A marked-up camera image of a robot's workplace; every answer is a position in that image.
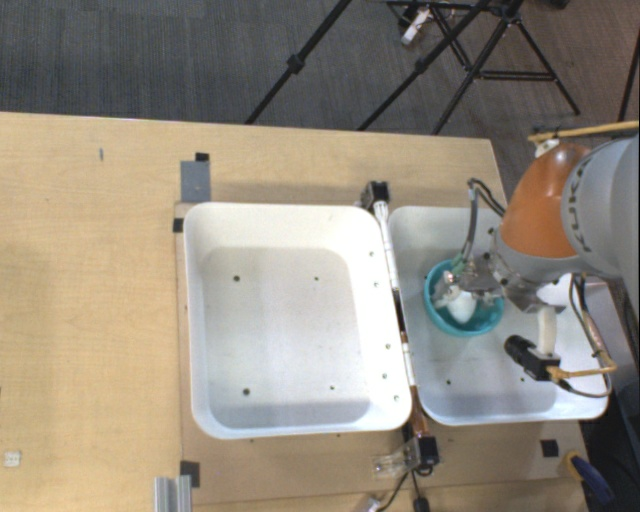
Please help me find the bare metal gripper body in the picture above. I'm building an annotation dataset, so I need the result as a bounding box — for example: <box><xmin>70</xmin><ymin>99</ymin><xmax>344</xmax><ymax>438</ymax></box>
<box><xmin>455</xmin><ymin>251</ymin><xmax>545</xmax><ymax>315</ymax></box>

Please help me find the white egg-shaped object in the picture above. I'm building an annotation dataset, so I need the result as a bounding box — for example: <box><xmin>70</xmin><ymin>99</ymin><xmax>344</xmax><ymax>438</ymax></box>
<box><xmin>446</xmin><ymin>291</ymin><xmax>477</xmax><ymax>324</ymax></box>

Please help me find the teal bowl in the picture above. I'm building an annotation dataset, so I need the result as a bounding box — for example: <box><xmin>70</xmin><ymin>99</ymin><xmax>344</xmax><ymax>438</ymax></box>
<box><xmin>423</xmin><ymin>258</ymin><xmax>506</xmax><ymax>338</ymax></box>

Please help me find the white plastic tray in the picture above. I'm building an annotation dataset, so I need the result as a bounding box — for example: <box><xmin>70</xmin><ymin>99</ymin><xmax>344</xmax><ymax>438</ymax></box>
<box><xmin>182</xmin><ymin>201</ymin><xmax>414</xmax><ymax>441</ymax></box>
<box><xmin>388</xmin><ymin>205</ymin><xmax>612</xmax><ymax>428</ymax></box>

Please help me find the black tripod stand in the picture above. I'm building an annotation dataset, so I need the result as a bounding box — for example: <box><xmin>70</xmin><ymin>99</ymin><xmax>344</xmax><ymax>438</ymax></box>
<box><xmin>243</xmin><ymin>0</ymin><xmax>584</xmax><ymax>136</ymax></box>

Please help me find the black cylinder on white bracket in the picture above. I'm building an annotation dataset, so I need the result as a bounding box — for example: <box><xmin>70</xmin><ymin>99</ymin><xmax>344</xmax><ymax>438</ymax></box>
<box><xmin>503</xmin><ymin>272</ymin><xmax>574</xmax><ymax>384</ymax></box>

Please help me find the black block with thin wires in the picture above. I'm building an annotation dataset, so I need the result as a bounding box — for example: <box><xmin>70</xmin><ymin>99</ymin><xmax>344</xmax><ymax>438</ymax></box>
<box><xmin>362</xmin><ymin>180</ymin><xmax>391</xmax><ymax>209</ymax></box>
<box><xmin>416</xmin><ymin>435</ymin><xmax>442</xmax><ymax>474</ymax></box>

